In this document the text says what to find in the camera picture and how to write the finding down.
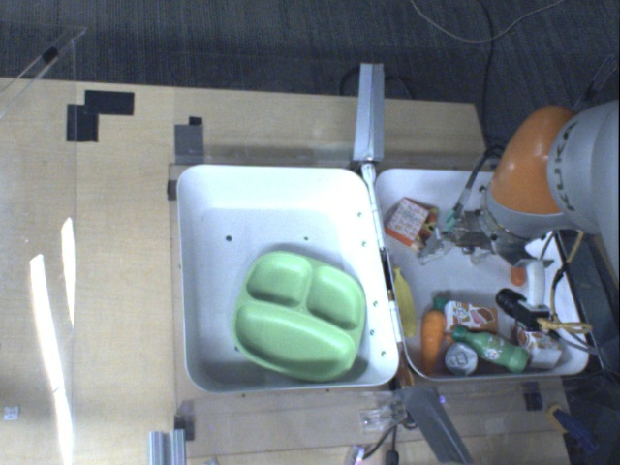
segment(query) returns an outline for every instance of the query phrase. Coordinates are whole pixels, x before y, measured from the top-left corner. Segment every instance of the can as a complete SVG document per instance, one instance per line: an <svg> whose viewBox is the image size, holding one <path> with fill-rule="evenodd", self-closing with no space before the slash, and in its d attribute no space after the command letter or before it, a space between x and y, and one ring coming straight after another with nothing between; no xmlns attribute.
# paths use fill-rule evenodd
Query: can
<svg viewBox="0 0 620 465"><path fill-rule="evenodd" d="M454 343L446 351L446 367L457 376L468 376L478 366L478 355L465 343Z"/></svg>

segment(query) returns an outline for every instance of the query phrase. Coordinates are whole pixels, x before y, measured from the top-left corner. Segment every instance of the table surface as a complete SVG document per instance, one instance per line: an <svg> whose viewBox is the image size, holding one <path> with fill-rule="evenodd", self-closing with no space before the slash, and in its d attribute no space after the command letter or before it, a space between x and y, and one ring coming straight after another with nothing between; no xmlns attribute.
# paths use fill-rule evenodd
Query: table surface
<svg viewBox="0 0 620 465"><path fill-rule="evenodd" d="M99 142L77 146L62 142L68 99L83 103L87 89L133 92L135 112L131 116L100 115ZM223 439L188 443L191 464L202 464L217 453L222 465L339 465L349 445L378 439L377 433L362 432L360 397L354 392L328 394L325 398L330 399L324 401L333 402L331 414L297 411L295 405L303 406L298 396L282 394L279 404L284 413L270 411L269 417L269 412L252 415L251 410L244 411L256 403L244 401L244 395L212 397L184 386L182 357L175 342L178 301L171 271L176 255L174 249L171 253L174 222L167 198L174 125L187 124L190 116L202 118L208 161L233 154L250 163L268 163L269 157L294 163L299 153L310 161L335 160L334 153L341 156L352 146L356 108L353 98L44 80L0 119L0 139L9 146L0 155L0 167L8 166L9 154L11 171L28 167L12 173L9 189L0 193L0 202L23 206L21 213L17 207L12 211L0 207L12 235L12 240L0 241L3 267L10 263L11 246L25 246L18 241L19 233L23 231L31 241L17 255L23 261L33 250L33 235L52 235L52 228L57 229L67 212L73 211L75 327L57 328L57 333L60 337L70 332L71 338L60 349L70 354L65 379L74 428L74 463L145 463L148 433L169 432L179 404L186 400L195 402L196 412L210 412L221 419L217 420L217 436ZM387 100L385 122L386 167L466 170L483 151L476 112L470 105ZM48 145L41 144L41 139ZM32 170L25 159L20 160L20 153L43 161ZM46 195L66 195L66 199ZM38 206L28 211L33 199L38 199ZM37 217L41 205L45 215ZM53 254L48 255L49 278ZM60 463L60 454L51 451L58 449L58 436L35 320L29 299L24 299L29 289L13 287L11 279L4 277L2 282L0 402L4 407L18 405L20 415L0 423L0 454L7 463L49 462L53 456ZM562 436L542 412L526 412L522 395L513 387L448 385L439 391L446 396L454 425L479 463L497 463L507 453L516 452L519 463L569 463ZM547 382L542 392L548 403L550 399L565 402L561 385ZM287 403L295 398L296 402ZM338 420L339 432L330 431L324 441L328 446L316 448L305 436L283 432L291 419L295 424L289 422L290 428L307 428L309 434L317 434L316 427L323 422L315 418L336 414L346 418L344 423ZM403 431L398 441L401 463L435 463L419 431ZM368 463L382 460L383 455L377 453Z"/></svg>

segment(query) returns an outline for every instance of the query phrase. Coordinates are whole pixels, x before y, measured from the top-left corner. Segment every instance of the wooden table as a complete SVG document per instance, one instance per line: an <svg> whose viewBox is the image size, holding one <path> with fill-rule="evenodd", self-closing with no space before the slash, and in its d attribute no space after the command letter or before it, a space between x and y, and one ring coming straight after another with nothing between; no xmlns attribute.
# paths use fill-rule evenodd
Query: wooden table
<svg viewBox="0 0 620 465"><path fill-rule="evenodd" d="M135 111L131 116L100 115L99 142L76 146L64 141L66 106L82 103L87 89L134 92ZM241 154L246 162L277 158L295 162L302 157L311 164L313 157L337 161L347 155L353 145L356 107L356 99L339 97L50 80L32 86L0 120L5 148L0 170L11 174L0 193L4 205L0 216L3 227L10 230L0 240L0 264L7 272L0 284L0 401L20 407L18 420L0 424L1 461L61 462L30 287L22 279L28 261L43 253L50 295L63 296L54 286L53 278L62 273L51 236L58 235L68 216L74 218L76 230L75 328L67 324L66 315L57 313L55 304L52 310L72 403L73 461L143 464L148 433L172 429L183 390L182 364L175 353L178 325L175 328L173 311L178 303L172 301L175 254L167 198L174 125L187 124L190 116L201 117L209 162ZM470 105L388 100L385 120L386 166L466 170L483 151ZM11 258L13 249L18 251ZM496 398L479 410L484 419L475 419L469 407L457 408L458 398L449 397L457 429L471 427L463 434L464 442L480 463L504 461L506 453L514 451L520 453L519 463L568 463L560 434L541 412L525 413L519 394L502 396L497 388L473 389L472 400L483 402L481 391L486 390L495 391ZM563 397L557 386L543 390ZM451 391L446 388L446 395ZM241 397L210 402L207 397L202 404L226 418L227 409L243 408ZM346 398L342 401L343 411L357 415L355 405L349 407ZM517 414L520 425L513 418ZM303 439L292 446L295 436L287 436L279 447L274 441L273 451L258 454L251 452L259 449L256 437L229 429L231 440L223 449L231 454L218 459L221 465L340 465L345 445L378 437L360 434L359 421L351 422L351 429L343 429L342 437L327 448L302 449L307 447ZM270 430L262 432L268 435ZM351 442L352 433L359 438ZM401 463L435 462L418 431L401 433L399 441ZM209 454L201 455L203 446L188 443L195 456L188 463L206 461ZM382 460L377 453L369 463Z"/></svg>

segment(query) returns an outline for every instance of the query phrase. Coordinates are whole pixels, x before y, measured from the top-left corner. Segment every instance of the white light strip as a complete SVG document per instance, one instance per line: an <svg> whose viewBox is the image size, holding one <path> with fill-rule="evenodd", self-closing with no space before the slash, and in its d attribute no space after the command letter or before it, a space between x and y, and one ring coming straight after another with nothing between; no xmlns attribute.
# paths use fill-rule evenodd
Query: white light strip
<svg viewBox="0 0 620 465"><path fill-rule="evenodd" d="M30 261L30 283L39 347L41 348L44 367L46 368L54 398L56 426L63 464L71 465L74 439L73 423L69 400L65 390L65 379L62 373L58 341L56 339L53 318L51 317L51 306L47 292L46 266L43 255L37 255Z"/></svg>
<svg viewBox="0 0 620 465"><path fill-rule="evenodd" d="M67 306L71 325L74 324L74 308L76 304L76 240L74 237L74 221L67 219L60 232L62 240L62 265L67 289Z"/></svg>

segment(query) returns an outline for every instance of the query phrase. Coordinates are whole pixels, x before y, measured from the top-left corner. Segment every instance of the green bottle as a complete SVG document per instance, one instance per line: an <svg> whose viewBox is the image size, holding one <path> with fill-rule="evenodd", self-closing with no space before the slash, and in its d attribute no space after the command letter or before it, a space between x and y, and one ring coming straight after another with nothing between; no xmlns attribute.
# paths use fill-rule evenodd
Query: green bottle
<svg viewBox="0 0 620 465"><path fill-rule="evenodd" d="M495 334L470 332L463 325L457 325L452 332L452 339L467 343L480 358L502 365L515 374L523 372L527 365L529 358L527 350L514 346Z"/></svg>

